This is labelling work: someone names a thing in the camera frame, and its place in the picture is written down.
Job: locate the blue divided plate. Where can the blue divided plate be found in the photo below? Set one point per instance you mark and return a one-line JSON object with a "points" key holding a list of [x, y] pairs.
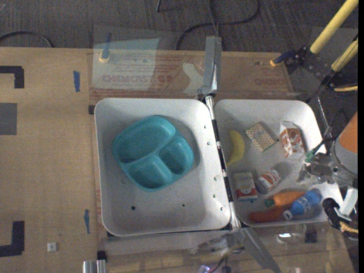
{"points": [[148, 144]]}

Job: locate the brown cardboard board red print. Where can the brown cardboard board red print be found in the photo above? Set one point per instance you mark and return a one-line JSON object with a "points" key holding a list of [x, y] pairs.
{"points": [[244, 75]]}

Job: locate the orange and white carton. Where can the orange and white carton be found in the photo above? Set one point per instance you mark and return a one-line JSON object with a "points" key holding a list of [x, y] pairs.
{"points": [[291, 141]]}

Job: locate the orange sausage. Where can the orange sausage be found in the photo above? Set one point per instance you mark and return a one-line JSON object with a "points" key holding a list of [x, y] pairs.
{"points": [[266, 215]]}

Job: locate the yellow banana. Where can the yellow banana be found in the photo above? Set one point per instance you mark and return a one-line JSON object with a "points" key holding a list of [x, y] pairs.
{"points": [[238, 146]]}

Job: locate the white plastic tray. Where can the white plastic tray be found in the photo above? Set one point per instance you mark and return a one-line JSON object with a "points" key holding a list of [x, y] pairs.
{"points": [[170, 209], [256, 112]]}

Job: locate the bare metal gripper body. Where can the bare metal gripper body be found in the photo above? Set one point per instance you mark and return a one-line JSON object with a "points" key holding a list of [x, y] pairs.
{"points": [[321, 168]]}

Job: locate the red and white packet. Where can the red and white packet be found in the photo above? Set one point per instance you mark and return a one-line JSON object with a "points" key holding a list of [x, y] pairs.
{"points": [[245, 185]]}

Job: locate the thin black and white rod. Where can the thin black and white rod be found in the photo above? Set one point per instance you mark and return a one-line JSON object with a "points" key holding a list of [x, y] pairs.
{"points": [[219, 149]]}

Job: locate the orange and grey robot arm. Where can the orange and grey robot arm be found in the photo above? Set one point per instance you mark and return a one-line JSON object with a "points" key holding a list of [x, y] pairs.
{"points": [[348, 141]]}

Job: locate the beige checkered carton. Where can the beige checkered carton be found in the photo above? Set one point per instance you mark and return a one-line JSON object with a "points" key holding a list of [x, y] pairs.
{"points": [[260, 136]]}

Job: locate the orange carrot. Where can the orange carrot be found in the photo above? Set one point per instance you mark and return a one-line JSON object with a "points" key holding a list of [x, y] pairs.
{"points": [[287, 198]]}

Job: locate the red and white small can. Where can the red and white small can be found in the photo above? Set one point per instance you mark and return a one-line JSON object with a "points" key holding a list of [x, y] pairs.
{"points": [[268, 180]]}

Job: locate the black cylinder on white bracket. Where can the black cylinder on white bracket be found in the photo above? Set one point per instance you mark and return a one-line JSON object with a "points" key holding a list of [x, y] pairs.
{"points": [[331, 207]]}

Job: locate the blue plastic bottle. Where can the blue plastic bottle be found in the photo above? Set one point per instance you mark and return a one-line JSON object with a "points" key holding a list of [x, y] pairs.
{"points": [[304, 203]]}

